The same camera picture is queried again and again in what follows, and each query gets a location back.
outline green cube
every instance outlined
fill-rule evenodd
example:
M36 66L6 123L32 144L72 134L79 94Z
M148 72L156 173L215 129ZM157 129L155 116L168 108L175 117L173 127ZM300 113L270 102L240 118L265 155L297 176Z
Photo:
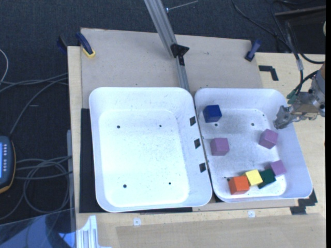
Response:
M259 189L276 181L274 172L271 169L266 169L266 170L260 172L260 176L261 176L263 182L258 185Z

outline empty white tray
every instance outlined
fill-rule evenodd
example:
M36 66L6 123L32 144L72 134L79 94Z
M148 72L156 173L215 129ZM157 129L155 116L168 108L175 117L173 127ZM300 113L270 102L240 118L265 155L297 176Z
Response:
M101 87L91 93L89 108L101 208L123 212L209 202L212 187L201 170L205 155L189 92Z
M195 105L203 137L207 161L215 194L225 202L305 198L312 192L308 169L293 124L276 130L273 120L284 96L273 89L204 88L195 95ZM207 105L219 105L222 117L206 123L203 110ZM278 133L272 149L258 144L265 129ZM228 138L230 151L225 156L213 156L210 142L216 137ZM282 160L287 173L277 181L259 189L256 185L241 195L231 195L228 178L252 169L264 170L270 163Z

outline cube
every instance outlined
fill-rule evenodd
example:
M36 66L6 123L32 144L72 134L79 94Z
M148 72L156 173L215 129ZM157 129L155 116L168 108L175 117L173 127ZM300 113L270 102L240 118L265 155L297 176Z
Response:
M210 142L213 156L224 156L230 151L227 138L215 138Z
M219 105L208 105L203 110L203 116L206 123L217 122L222 117Z
M257 185L263 182L260 172L257 169L245 172L250 185Z
M270 129L266 129L265 131L262 132L260 136L259 144L265 148L271 149L276 145L277 139L278 139L277 132L274 132Z
M229 180L231 195L244 194L249 190L249 183L246 176L236 176Z
M258 185L259 189L276 181L275 174L271 169L266 169L260 172L260 175L263 182Z
M271 169L276 177L284 175L287 172L282 160L272 162L267 168Z

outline purple block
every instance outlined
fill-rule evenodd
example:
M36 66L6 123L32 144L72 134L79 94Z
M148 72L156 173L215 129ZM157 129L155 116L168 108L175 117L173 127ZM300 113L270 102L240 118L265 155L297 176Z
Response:
M281 176L284 175L286 173L286 169L284 167L283 161L282 160L278 160L276 162L272 162L269 166L269 169L271 169L275 176Z
M277 139L278 133L270 129L266 129L260 136L259 144L265 148L271 149L276 145Z
M215 138L210 143L212 149L212 155L224 156L230 150L229 142L227 138Z

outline black floor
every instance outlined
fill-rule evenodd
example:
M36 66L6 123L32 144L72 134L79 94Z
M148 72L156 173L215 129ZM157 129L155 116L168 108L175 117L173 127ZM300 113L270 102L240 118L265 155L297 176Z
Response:
M166 7L196 0L163 0ZM170 11L176 34L262 40L261 52L289 52L280 42L281 32L270 13L273 0L234 0L256 26L235 9L231 0L198 0L197 4ZM309 0L289 0L301 3ZM325 6L326 0L291 7L275 5L275 11ZM68 45L77 45L80 27L155 32L143 0L0 0L0 49L9 58L6 81L46 79L67 72L67 59L56 46L61 35ZM298 44L305 53L325 53L324 21L294 27ZM0 54L0 79L6 62ZM47 84L16 86L0 92L0 135L9 135L16 119L29 100ZM54 85L36 98L12 133L17 159L51 159L67 155L67 130L70 129L68 87ZM29 170L20 171L27 175ZM58 174L55 168L40 170L36 176ZM0 195L0 218L8 214L23 193L22 180ZM31 203L46 211L61 206L65 177L33 181L27 191ZM0 224L40 215L23 200L17 210Z

